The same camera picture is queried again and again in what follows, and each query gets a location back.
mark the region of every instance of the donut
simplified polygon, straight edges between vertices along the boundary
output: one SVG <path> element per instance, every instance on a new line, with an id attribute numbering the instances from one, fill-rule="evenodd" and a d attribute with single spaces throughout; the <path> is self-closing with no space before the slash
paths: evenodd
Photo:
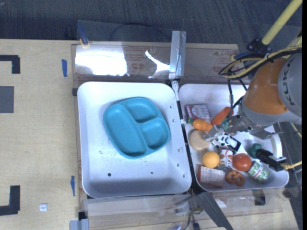
<path id="1" fill-rule="evenodd" d="M 243 186 L 245 183 L 245 177 L 239 171 L 230 171 L 225 176 L 226 181 L 229 184 L 236 184 L 238 186 Z"/>

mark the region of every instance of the wooden table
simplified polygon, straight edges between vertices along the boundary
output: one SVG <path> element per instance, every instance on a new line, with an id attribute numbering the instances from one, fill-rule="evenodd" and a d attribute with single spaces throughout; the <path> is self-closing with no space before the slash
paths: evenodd
<path id="1" fill-rule="evenodd" d="M 0 113 L 0 206 L 9 204 L 10 186 L 20 186 L 18 214 L 0 216 L 2 230 L 65 230 L 78 218 L 79 180 L 71 45 L 75 41 L 0 40 L 0 55 L 18 55 L 21 73 L 0 61 L 0 86 L 14 86 L 14 112 Z M 67 61 L 67 77 L 62 71 Z M 75 179 L 75 196 L 71 177 Z M 47 211 L 40 211 L 40 204 Z M 289 200 L 282 211 L 228 217 L 236 230 L 298 229 Z M 201 229 L 216 228 L 210 219 Z M 153 226 L 125 229 L 159 229 Z"/>

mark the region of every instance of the yellow pole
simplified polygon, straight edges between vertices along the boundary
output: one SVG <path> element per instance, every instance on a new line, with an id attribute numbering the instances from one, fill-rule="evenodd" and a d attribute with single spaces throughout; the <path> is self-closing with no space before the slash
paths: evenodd
<path id="1" fill-rule="evenodd" d="M 287 23 L 290 17 L 294 14 L 294 12 L 301 6 L 303 0 L 292 0 L 287 8 L 283 11 L 283 13 L 279 16 L 277 21 L 273 24 L 270 30 L 266 33 L 266 35 L 262 39 L 262 43 L 264 45 L 269 45 L 270 42 L 275 38 L 275 36 L 279 33 L 282 27 Z"/>

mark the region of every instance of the carrot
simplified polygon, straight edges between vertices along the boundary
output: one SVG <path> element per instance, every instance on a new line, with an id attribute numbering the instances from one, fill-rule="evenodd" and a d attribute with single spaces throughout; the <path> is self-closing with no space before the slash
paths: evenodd
<path id="1" fill-rule="evenodd" d="M 198 130 L 202 130 L 202 131 L 209 131 L 213 125 L 206 122 L 205 120 L 202 120 L 200 118 L 197 118 L 193 121 L 192 123 L 193 127 L 198 129 Z"/>
<path id="2" fill-rule="evenodd" d="M 220 125 L 221 122 L 224 120 L 224 118 L 227 117 L 227 115 L 230 112 L 230 107 L 225 107 L 222 111 L 220 111 L 217 115 L 214 116 L 214 118 L 211 120 L 212 125 Z"/>

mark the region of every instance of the gray square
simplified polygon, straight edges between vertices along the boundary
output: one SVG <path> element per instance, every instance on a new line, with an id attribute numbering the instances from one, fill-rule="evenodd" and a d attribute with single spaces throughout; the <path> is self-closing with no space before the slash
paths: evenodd
<path id="1" fill-rule="evenodd" d="M 0 86 L 0 113 L 14 113 L 14 86 Z"/>

